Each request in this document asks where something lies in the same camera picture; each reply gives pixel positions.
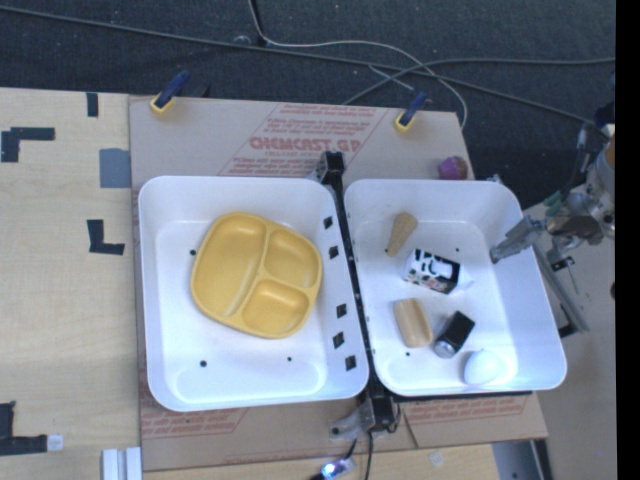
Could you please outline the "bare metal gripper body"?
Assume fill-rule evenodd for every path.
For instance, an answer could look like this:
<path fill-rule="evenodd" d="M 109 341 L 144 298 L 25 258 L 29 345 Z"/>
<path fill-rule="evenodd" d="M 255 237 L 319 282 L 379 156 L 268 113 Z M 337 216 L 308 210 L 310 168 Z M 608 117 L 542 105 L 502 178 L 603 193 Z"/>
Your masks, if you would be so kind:
<path fill-rule="evenodd" d="M 615 200 L 608 192 L 556 192 L 544 201 L 545 228 L 553 236 L 598 243 L 615 239 Z"/>

